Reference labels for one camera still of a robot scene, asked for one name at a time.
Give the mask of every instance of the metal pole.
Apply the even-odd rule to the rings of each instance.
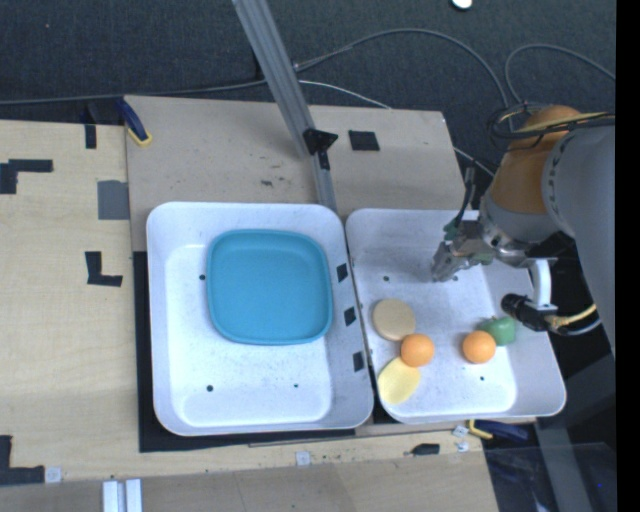
[[[304,133],[315,130],[302,89],[266,0],[232,0],[300,157],[310,158],[318,202],[337,211],[326,154],[312,151]]]

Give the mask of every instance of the blue tray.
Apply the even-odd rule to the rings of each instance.
[[[207,254],[211,320],[229,340],[309,343],[333,318],[324,251],[308,236],[267,229],[227,231]]]

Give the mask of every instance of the wooden board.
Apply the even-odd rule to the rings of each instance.
[[[168,201],[316,202],[310,159],[295,152],[273,103],[132,96],[152,143],[127,139],[133,250],[151,210]],[[328,151],[338,213],[359,208],[457,209],[464,185],[440,112],[311,106]],[[354,151],[349,131],[380,151]]]
[[[7,510],[102,510],[95,483],[0,488]],[[481,452],[142,480],[154,512],[496,512]]]
[[[0,195],[0,434],[13,436],[12,467],[59,467],[68,482],[289,467],[299,451],[318,465],[408,458],[425,442],[457,452],[448,430],[369,425],[356,439],[139,453],[130,224],[100,220],[97,204],[98,182],[128,180],[125,132],[98,126],[97,149],[84,137],[81,125],[0,122],[0,162],[54,164]],[[122,285],[87,284],[86,251]]]

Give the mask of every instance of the orange ball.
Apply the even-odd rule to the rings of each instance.
[[[486,331],[470,332],[462,342],[462,353],[472,363],[486,363],[496,353],[496,340]]]
[[[404,337],[400,345],[400,358],[408,365],[418,367],[429,363],[436,347],[426,334],[414,333]]]

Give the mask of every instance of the yellow lemon slice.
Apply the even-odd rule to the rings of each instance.
[[[380,399],[388,404],[402,403],[413,394],[418,384],[420,384],[420,370],[396,357],[382,369],[378,376]]]

